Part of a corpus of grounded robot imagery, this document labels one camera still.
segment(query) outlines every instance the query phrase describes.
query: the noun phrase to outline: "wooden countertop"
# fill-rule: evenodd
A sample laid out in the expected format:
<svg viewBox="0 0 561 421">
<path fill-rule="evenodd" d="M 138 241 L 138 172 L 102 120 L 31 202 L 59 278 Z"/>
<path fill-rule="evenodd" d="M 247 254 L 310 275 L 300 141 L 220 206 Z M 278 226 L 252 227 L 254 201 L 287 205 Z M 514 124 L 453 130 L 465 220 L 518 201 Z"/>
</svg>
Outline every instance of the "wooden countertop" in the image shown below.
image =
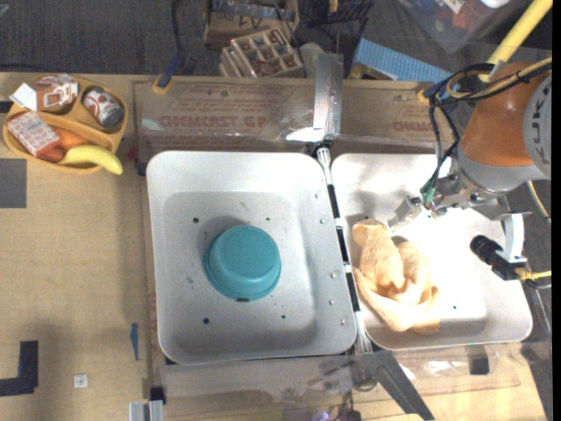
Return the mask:
<svg viewBox="0 0 561 421">
<path fill-rule="evenodd" d="M 0 101 L 8 100 L 32 76 L 0 73 Z M 116 91 L 131 112 L 132 84 L 151 79 L 83 77 Z M 121 176 L 104 171 L 70 175 L 28 163 L 26 208 L 0 209 L 0 379 L 17 375 L 20 341 L 39 341 L 39 386 L 30 395 L 0 397 L 1 419 L 127 419 L 128 404 L 147 397 L 153 370 L 145 178 L 127 158 L 134 146 L 131 119 L 117 151 L 124 164 Z M 0 159 L 11 158 L 16 155 L 0 142 Z M 130 340 L 133 323 L 138 325 L 140 360 L 135 360 Z M 423 399 L 439 420 L 545 420 L 528 363 L 519 355 L 513 357 L 509 363 L 517 375 L 510 380 L 514 386 Z M 73 388 L 76 374 L 88 375 L 87 388 Z M 361 403 L 358 399 L 355 408 L 363 419 L 419 419 L 402 415 L 391 400 Z M 188 417 L 189 412 L 169 403 L 165 419 L 204 419 Z M 211 418 L 249 419 L 218 413 Z M 269 412 L 264 417 L 253 414 L 251 419 L 281 417 Z"/>
</svg>

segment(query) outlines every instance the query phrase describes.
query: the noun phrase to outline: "gray square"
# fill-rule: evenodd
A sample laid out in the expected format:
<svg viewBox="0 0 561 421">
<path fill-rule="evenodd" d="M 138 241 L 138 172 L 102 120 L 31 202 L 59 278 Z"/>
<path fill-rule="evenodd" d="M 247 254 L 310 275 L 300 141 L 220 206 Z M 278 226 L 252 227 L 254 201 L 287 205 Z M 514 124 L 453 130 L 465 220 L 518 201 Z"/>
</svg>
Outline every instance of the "gray square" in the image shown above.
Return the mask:
<svg viewBox="0 0 561 421">
<path fill-rule="evenodd" d="M 27 206 L 27 161 L 0 159 L 0 208 Z"/>
</svg>

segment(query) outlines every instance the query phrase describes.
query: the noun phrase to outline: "yellow pole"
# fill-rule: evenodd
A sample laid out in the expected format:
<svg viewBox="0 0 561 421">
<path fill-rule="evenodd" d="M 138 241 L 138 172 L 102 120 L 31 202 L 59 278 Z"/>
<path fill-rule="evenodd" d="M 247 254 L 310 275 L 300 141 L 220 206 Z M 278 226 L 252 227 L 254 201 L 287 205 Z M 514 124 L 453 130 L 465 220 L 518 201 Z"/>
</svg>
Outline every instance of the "yellow pole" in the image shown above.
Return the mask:
<svg viewBox="0 0 561 421">
<path fill-rule="evenodd" d="M 553 0 L 534 0 L 487 62 L 491 64 L 496 64 L 498 61 L 508 62 L 552 6 Z"/>
</svg>

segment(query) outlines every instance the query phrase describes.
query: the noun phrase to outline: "small white cube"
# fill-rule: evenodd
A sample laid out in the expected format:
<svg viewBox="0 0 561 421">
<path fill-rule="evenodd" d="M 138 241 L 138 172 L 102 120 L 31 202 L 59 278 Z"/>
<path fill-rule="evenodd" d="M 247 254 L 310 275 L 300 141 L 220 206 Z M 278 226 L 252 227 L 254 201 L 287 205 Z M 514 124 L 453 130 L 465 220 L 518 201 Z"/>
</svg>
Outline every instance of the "small white cube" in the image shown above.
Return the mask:
<svg viewBox="0 0 561 421">
<path fill-rule="evenodd" d="M 74 375 L 74 388 L 85 389 L 88 387 L 88 375 Z"/>
</svg>

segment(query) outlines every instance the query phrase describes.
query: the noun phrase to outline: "orange tray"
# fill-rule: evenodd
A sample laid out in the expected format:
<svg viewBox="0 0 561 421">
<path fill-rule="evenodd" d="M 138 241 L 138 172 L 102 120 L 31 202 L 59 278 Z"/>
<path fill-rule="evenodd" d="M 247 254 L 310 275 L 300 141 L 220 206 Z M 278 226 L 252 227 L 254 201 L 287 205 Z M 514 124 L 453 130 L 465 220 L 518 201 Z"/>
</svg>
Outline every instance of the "orange tray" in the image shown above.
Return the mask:
<svg viewBox="0 0 561 421">
<path fill-rule="evenodd" d="M 51 74 L 38 75 L 28 83 L 32 84 L 38 81 L 43 76 L 48 75 Z M 60 128 L 76 132 L 77 134 L 80 134 L 84 138 L 86 138 L 91 144 L 101 146 L 102 148 L 106 148 L 115 153 L 118 149 L 121 138 L 123 138 L 124 130 L 126 129 L 126 125 L 129 119 L 129 109 L 124 102 L 124 99 L 117 93 L 113 92 L 111 89 L 108 89 L 101 84 L 85 80 L 75 75 L 72 75 L 72 77 L 75 78 L 76 81 L 78 81 L 78 97 L 72 104 L 65 106 L 59 112 L 40 111 L 40 117 L 48 125 L 59 126 Z M 93 114 L 91 114 L 82 103 L 84 94 L 92 88 L 102 88 L 123 106 L 123 120 L 121 120 L 118 124 L 112 126 L 111 128 L 105 128 L 99 122 L 97 122 Z M 10 118 L 13 118 L 20 112 L 27 111 L 27 108 L 14 103 L 6 116 L 6 120 L 10 120 Z M 8 130 L 7 123 L 4 123 L 2 134 L 8 148 L 18 156 L 29 161 L 38 162 L 39 164 L 45 165 L 50 168 L 55 168 L 57 170 L 78 175 L 94 173 L 101 169 L 101 167 L 94 164 L 61 165 L 37 158 L 29 153 L 25 149 L 25 147 L 14 137 L 14 135 Z"/>
</svg>

